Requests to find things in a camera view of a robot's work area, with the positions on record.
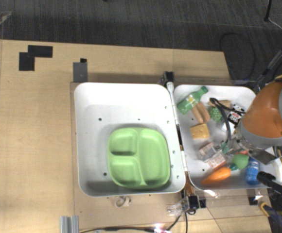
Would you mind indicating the orange carrot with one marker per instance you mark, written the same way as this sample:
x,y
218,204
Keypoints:
x,y
217,175

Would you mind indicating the tan bread piece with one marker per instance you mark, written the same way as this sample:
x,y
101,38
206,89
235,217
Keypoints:
x,y
224,104

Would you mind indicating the green pear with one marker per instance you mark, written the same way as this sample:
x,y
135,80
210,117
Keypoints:
x,y
240,161

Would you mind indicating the blue bottle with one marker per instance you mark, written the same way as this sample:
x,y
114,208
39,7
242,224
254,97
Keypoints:
x,y
252,172

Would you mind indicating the white plastic tray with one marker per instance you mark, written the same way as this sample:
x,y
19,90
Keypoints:
x,y
92,139
194,154

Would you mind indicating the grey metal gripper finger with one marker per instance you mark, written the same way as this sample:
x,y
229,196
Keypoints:
x,y
216,151

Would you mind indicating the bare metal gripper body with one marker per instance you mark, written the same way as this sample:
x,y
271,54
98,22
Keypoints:
x,y
242,148

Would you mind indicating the black and white packet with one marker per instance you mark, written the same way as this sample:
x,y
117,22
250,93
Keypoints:
x,y
235,117
238,107

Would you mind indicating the green bottle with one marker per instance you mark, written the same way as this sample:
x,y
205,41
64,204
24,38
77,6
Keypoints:
x,y
188,103

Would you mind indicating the orange and white carton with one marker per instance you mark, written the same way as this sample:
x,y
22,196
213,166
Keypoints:
x,y
215,161
206,149

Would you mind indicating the green grapes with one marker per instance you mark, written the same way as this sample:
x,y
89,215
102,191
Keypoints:
x,y
215,113

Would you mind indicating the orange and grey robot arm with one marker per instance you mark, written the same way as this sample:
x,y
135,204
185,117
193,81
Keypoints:
x,y
265,115

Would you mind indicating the green divided plate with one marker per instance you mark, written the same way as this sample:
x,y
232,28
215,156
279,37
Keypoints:
x,y
150,154

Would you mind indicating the black cylinder on white bracket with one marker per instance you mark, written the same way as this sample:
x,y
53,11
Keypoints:
x,y
266,178

